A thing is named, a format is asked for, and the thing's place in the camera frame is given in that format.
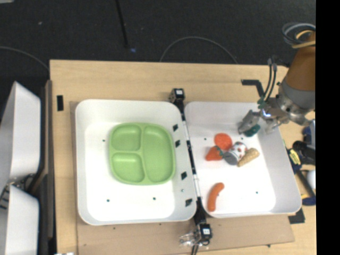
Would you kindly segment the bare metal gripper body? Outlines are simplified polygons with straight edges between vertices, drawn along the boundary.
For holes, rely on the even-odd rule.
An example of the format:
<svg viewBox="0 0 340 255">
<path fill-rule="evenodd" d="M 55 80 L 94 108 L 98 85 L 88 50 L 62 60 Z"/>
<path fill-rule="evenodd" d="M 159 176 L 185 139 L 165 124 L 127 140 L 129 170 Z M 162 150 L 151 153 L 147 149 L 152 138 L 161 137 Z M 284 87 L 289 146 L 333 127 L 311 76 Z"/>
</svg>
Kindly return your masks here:
<svg viewBox="0 0 340 255">
<path fill-rule="evenodd" d="M 300 126 L 308 126 L 311 119 L 306 117 L 310 109 L 304 109 L 293 103 L 284 95 L 269 98 L 261 109 L 263 119 L 272 120 L 276 124 L 287 124 L 294 122 Z"/>
</svg>

